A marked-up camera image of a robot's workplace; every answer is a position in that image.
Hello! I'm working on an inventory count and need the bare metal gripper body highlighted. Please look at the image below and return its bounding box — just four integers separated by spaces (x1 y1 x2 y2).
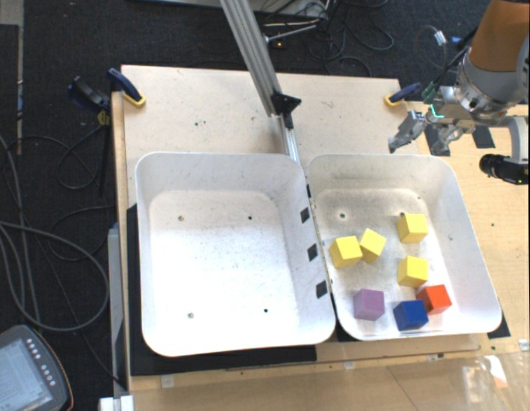
426 84 518 134

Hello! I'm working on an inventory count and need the white plastic tray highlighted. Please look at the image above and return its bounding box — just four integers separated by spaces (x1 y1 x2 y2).
134 151 337 358
306 152 503 343

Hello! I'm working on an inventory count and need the purple cube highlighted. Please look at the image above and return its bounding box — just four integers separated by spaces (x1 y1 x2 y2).
352 288 386 322

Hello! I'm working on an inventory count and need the blue cube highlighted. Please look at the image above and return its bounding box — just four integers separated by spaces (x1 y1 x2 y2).
392 299 430 332

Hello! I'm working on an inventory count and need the black cylinder on white bracket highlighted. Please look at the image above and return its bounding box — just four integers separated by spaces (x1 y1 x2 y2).
479 115 530 186

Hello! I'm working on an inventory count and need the yellow cube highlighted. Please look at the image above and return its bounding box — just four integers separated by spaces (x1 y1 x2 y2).
396 212 430 244
358 227 388 265
396 254 430 289
328 235 364 270

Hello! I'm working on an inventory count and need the pale wood board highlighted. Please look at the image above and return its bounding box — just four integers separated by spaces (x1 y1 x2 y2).
120 63 483 374

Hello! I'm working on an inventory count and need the orange cube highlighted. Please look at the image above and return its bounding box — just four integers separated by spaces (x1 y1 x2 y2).
415 283 453 316

